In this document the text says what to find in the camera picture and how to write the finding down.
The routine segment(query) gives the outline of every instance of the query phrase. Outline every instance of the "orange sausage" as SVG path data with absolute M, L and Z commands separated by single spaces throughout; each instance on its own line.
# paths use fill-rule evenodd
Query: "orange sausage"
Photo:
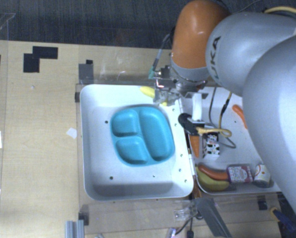
M 190 145 L 196 158 L 199 157 L 200 136 L 189 135 Z
M 208 177 L 214 179 L 214 180 L 228 180 L 228 175 L 226 171 L 223 172 L 217 172 L 217 171 L 213 171 L 211 169 L 208 169 L 205 166 L 199 165 L 198 169 L 205 173 Z
M 239 117 L 241 117 L 241 119 L 242 119 L 242 121 L 244 123 L 244 126 L 247 129 L 247 125 L 246 125 L 246 122 L 245 122 L 244 113 L 243 113 L 242 108 L 240 106 L 238 106 L 238 105 L 233 105 L 232 109 L 233 109 L 233 111 L 235 113 L 237 113 L 239 115 Z

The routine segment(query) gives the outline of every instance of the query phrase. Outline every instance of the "blue plate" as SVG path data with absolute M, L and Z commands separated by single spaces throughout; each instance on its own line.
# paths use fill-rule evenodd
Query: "blue plate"
M 121 110 L 113 115 L 110 125 L 116 153 L 125 164 L 153 165 L 169 159 L 174 153 L 169 123 L 157 108 Z

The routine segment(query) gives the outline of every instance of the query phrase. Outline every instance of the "metal bracket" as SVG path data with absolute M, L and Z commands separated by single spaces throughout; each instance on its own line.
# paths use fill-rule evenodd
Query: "metal bracket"
M 65 238 L 84 238 L 84 220 L 66 221 Z

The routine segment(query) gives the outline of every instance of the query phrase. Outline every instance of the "dark floor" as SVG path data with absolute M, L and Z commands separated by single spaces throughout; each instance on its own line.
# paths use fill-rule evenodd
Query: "dark floor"
M 0 0 L 1 13 L 16 13 L 9 39 L 157 48 L 191 0 Z M 223 0 L 236 12 L 255 0 Z M 248 11 L 296 0 L 262 0 Z

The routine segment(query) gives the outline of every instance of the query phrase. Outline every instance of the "table surface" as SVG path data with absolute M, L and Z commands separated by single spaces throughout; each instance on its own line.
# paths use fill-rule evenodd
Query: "table surface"
M 33 46 L 58 47 L 58 59 L 41 59 L 40 73 L 23 73 L 23 54 L 32 53 Z M 157 50 L 0 41 L 0 51 L 7 56 L 8 68 L 7 74 L 0 74 L 6 87 L 6 97 L 0 99 L 0 105 L 6 105 L 0 238 L 64 237 L 65 222 L 76 221 L 79 212 L 77 139 L 66 133 L 77 127 L 78 64 L 93 60 L 95 79 L 142 80 Z M 168 55 L 163 53 L 159 65 L 169 63 Z M 267 203 L 279 206 L 275 197 L 268 197 Z M 217 204 L 233 237 L 280 237 L 277 222 L 268 211 L 259 211 L 255 200 Z M 121 214 L 127 219 L 127 213 Z M 212 237 L 204 221 L 194 225 L 196 238 Z M 164 238 L 167 232 L 104 230 L 105 238 Z M 96 232 L 85 237 L 94 238 Z

